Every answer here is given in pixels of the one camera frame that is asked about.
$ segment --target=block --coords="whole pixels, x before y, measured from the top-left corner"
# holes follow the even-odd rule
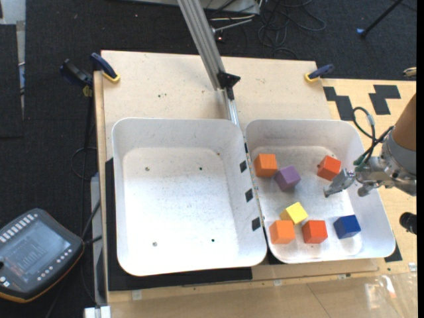
[[[333,223],[339,239],[350,238],[360,232],[360,226],[356,215],[346,215],[338,218]]]
[[[321,244],[328,238],[324,220],[309,220],[302,226],[302,233],[306,244]]]
[[[300,182],[301,178],[295,167],[290,165],[278,170],[274,179],[282,191],[287,191]]]
[[[277,158],[275,154],[260,153],[253,162],[257,177],[271,178],[277,171]]]
[[[293,221],[274,221],[270,226],[270,234],[272,244],[288,244],[295,238]]]
[[[291,220],[294,225],[297,225],[307,218],[307,213],[301,203],[297,202],[282,211],[280,218],[281,220]]]
[[[317,175],[329,181],[340,173],[342,162],[332,156],[325,156],[318,165]]]

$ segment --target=dark carpet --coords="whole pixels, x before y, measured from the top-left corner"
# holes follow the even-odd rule
[[[22,135],[22,108],[15,25],[0,25],[0,138]]]
[[[308,1],[268,0],[263,17],[225,32],[225,42],[218,43],[221,55],[334,64],[328,78],[404,80],[404,69],[416,66],[417,0],[404,0],[366,38],[359,37],[356,29],[370,25],[394,0]],[[208,11],[207,16],[227,15]],[[223,25],[227,23],[213,23],[215,28]],[[258,37],[264,25],[268,25],[266,38]],[[83,210],[81,180],[71,171],[70,160],[83,146],[87,98],[62,79],[59,67],[69,58],[90,72],[89,55],[101,49],[197,53],[178,7],[26,0],[25,121],[22,138],[0,139],[0,225],[41,207],[69,230],[80,232],[89,215],[89,183]],[[95,156],[88,158],[87,174],[92,176]],[[81,156],[76,166],[82,166]],[[89,254],[82,264],[92,292]],[[93,307],[82,279],[78,266],[64,284],[51,317],[81,317],[84,307]],[[57,292],[53,289],[24,305],[0,300],[0,316],[45,317]]]

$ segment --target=white tray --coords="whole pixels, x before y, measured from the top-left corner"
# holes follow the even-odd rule
[[[278,167],[294,165],[301,181],[282,192],[272,178],[255,178],[269,247],[285,263],[318,262],[390,255],[396,242],[380,195],[357,195],[357,185],[326,198],[323,188],[330,182],[317,176],[317,165],[325,155],[341,160],[342,168],[353,169],[353,161],[364,147],[355,128],[336,120],[256,120],[246,127],[246,142],[252,161],[259,153],[274,153]],[[295,240],[289,244],[270,243],[269,226],[293,203],[300,202],[308,218],[295,226]],[[333,223],[355,214],[361,232],[339,239]],[[321,244],[305,244],[301,227],[307,220],[324,220],[328,239]]]
[[[126,118],[113,127],[112,142],[117,258],[126,272],[236,268],[264,259],[244,138],[232,122]]]

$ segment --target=orange block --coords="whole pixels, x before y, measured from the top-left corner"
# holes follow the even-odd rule
[[[291,220],[276,220],[270,226],[272,244],[288,244],[295,238]]]
[[[324,159],[318,165],[317,175],[321,178],[327,179],[329,181],[340,173],[340,167],[342,162],[332,156],[325,156]]]
[[[271,178],[278,171],[275,154],[260,153],[253,164],[257,177]]]
[[[328,238],[324,220],[310,220],[302,226],[303,241],[306,244],[321,244]]]

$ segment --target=yellow block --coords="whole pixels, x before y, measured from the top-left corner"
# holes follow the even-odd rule
[[[307,213],[301,203],[297,202],[282,211],[280,218],[281,220],[291,220],[294,225],[297,225],[307,218]]]

